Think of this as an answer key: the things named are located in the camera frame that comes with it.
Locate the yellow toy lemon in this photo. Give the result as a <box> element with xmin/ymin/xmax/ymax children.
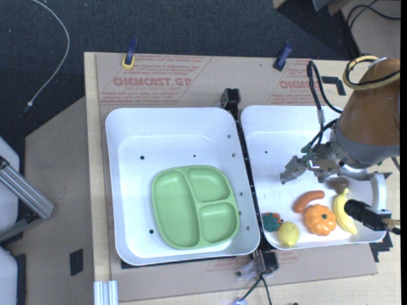
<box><xmin>277</xmin><ymin>221</ymin><xmax>301</xmax><ymax>247</ymax></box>

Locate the brown cardboard board, red print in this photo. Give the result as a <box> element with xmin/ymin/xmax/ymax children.
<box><xmin>95</xmin><ymin>53</ymin><xmax>379</xmax><ymax>302</ymax></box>

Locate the green and orange toy vegetable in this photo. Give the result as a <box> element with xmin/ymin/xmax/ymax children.
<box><xmin>261</xmin><ymin>212</ymin><xmax>284</xmax><ymax>233</ymax></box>

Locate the yellow banana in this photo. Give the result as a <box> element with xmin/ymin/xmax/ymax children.
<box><xmin>333</xmin><ymin>187</ymin><xmax>359</xmax><ymax>236</ymax></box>

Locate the black cylinder on white bracket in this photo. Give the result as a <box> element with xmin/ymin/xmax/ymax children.
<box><xmin>343</xmin><ymin>172</ymin><xmax>393</xmax><ymax>232</ymax></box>

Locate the green divided plate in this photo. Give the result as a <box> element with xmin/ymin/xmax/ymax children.
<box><xmin>151</xmin><ymin>165</ymin><xmax>240</xmax><ymax>250</ymax></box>

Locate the black block with thin wires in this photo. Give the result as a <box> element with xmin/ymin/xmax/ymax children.
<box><xmin>250</xmin><ymin>250</ymin><xmax>280</xmax><ymax>275</ymax></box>
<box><xmin>220</xmin><ymin>88</ymin><xmax>241</xmax><ymax>111</ymax></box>

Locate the white plastic tray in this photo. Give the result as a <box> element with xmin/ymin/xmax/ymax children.
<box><xmin>240</xmin><ymin>105</ymin><xmax>388</xmax><ymax>251</ymax></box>
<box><xmin>104</xmin><ymin>107</ymin><xmax>261</xmax><ymax>266</ymax></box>

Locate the orange toy sausage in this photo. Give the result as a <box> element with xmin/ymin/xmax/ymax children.
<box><xmin>293</xmin><ymin>190</ymin><xmax>326</xmax><ymax>214</ymax></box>

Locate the orange toy pumpkin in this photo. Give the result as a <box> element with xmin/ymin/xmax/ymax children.
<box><xmin>303</xmin><ymin>203</ymin><xmax>338</xmax><ymax>237</ymax></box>

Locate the thin black and white rod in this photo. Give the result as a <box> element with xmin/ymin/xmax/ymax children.
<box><xmin>233</xmin><ymin>106</ymin><xmax>265</xmax><ymax>254</ymax></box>

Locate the brown toy potato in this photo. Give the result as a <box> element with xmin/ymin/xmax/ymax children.
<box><xmin>327</xmin><ymin>176</ymin><xmax>350</xmax><ymax>194</ymax></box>

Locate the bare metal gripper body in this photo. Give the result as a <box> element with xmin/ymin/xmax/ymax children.
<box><xmin>301</xmin><ymin>143</ymin><xmax>370</xmax><ymax>179</ymax></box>

